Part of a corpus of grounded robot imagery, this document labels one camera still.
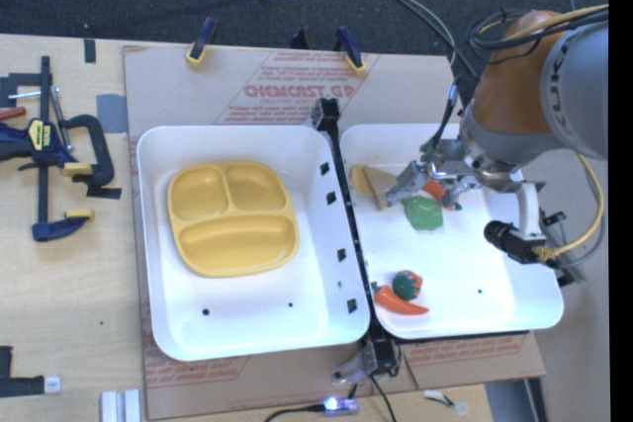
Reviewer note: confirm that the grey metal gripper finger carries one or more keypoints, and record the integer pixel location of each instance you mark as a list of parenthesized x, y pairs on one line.
[(449, 196), (405, 185)]

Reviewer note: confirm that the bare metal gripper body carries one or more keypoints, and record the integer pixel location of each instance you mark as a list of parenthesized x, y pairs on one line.
[(457, 163)]

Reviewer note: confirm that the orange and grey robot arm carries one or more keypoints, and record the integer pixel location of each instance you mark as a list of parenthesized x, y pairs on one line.
[(514, 89)]

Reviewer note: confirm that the small orange toy carrot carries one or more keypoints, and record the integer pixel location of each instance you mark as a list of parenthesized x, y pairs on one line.
[(434, 189)]

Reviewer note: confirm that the green toy lettuce leaf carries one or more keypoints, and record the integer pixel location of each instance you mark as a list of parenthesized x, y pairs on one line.
[(423, 213)]

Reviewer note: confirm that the yellow round toy slice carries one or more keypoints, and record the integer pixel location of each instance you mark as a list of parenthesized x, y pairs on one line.
[(359, 180)]

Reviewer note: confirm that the thin black rod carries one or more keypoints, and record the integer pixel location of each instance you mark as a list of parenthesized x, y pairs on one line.
[(352, 217)]

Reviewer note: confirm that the white plastic tray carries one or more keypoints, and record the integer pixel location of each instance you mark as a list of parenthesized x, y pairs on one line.
[(247, 311), (460, 272)]

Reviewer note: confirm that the red and green toy strawberry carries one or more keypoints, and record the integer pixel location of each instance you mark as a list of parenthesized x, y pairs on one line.
[(408, 285)]

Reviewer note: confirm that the orange toy pepper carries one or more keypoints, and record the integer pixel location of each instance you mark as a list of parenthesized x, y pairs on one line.
[(395, 302)]

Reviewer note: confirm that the yellow divided plate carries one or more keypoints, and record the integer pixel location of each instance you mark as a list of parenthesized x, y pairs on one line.
[(232, 222)]

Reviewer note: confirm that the brown cardboard board red print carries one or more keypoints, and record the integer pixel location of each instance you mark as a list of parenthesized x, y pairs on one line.
[(198, 89)]

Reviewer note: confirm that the black cylinder on white bracket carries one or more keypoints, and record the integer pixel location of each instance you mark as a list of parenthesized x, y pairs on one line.
[(514, 239)]

